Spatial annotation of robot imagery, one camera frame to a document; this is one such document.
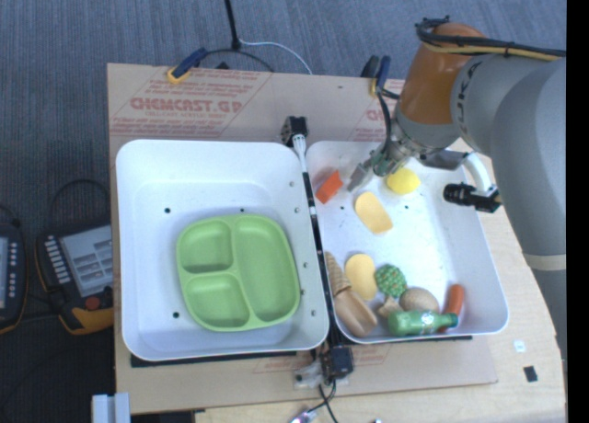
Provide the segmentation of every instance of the black pole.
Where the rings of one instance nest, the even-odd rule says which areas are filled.
[[[237,36],[236,21],[233,17],[233,9],[231,8],[230,0],[225,0],[225,9],[227,11],[227,17],[229,18],[229,26],[231,28],[231,36],[233,38],[231,42],[231,48],[236,51],[241,47],[241,42]]]

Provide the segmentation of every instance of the robotic arm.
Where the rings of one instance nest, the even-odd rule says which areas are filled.
[[[447,150],[458,138],[487,155],[497,186],[453,186],[445,198],[487,212],[504,206],[566,365],[566,54],[490,40],[448,18],[424,19],[417,29],[422,45],[388,118],[387,139],[357,167],[348,190],[411,157],[444,169],[471,163]],[[396,96],[384,89],[386,58],[375,79],[381,105],[383,94]]]

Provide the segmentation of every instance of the yellow ball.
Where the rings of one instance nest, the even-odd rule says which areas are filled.
[[[397,172],[387,176],[387,186],[397,194],[409,194],[419,187],[422,182],[410,169],[402,167]]]

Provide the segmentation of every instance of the green divided plate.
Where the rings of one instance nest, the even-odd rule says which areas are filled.
[[[276,325],[300,302],[295,259],[282,227],[256,214],[212,217],[186,227],[176,244],[184,301],[214,331]]]

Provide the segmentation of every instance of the table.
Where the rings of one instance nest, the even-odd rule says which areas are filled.
[[[293,386],[306,356],[132,365],[121,335],[116,153],[135,138],[279,142],[287,116],[308,117],[309,144],[378,141],[380,109],[363,78],[195,69],[172,86],[167,70],[109,65],[117,392],[129,393],[133,414],[204,409],[199,423],[290,421],[319,402],[316,389]],[[392,91],[402,84],[387,82]],[[331,402],[340,421],[565,420],[560,353],[542,295],[503,209],[480,217],[510,309],[507,327],[471,340],[363,347]],[[316,421],[330,421],[325,409]]]

